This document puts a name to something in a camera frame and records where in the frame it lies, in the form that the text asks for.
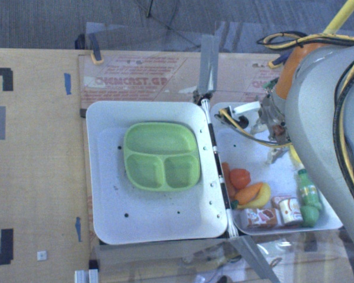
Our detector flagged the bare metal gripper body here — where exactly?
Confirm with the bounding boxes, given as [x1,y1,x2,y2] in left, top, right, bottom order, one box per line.
[258,94,292,146]

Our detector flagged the white plastic tray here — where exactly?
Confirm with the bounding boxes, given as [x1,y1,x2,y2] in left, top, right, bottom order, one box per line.
[209,101,344,236]
[85,100,229,245]

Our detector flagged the red tomato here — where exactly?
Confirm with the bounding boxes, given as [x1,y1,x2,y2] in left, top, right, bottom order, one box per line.
[229,168,252,190]

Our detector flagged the yellow banana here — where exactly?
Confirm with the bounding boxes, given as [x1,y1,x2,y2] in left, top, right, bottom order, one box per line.
[237,182,272,210]

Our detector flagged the brown and white carton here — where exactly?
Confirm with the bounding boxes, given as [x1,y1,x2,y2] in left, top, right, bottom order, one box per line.
[271,195,293,209]

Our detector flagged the orange carrot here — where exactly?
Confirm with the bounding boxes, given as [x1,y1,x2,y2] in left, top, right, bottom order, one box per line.
[221,162,237,200]
[234,182,264,206]

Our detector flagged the green plastic bottle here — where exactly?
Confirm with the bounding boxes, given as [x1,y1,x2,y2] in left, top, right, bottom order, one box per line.
[297,168,323,212]

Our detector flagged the thin black and white rod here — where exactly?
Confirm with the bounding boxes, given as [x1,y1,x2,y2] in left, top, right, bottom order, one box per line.
[200,98,240,238]

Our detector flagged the white and orange can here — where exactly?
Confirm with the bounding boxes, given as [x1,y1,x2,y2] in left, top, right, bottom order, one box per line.
[278,197,304,225]

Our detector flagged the brown and white packet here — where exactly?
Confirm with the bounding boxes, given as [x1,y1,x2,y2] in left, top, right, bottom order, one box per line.
[242,207,283,229]

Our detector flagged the green divided plate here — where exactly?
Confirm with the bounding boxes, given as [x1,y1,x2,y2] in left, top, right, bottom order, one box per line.
[123,121,202,192]

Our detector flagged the black cylinder on white bracket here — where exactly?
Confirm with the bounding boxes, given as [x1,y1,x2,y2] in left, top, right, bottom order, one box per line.
[228,101,262,129]

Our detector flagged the black block with thin wires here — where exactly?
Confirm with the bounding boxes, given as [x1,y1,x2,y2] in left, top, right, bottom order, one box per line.
[192,89,214,105]

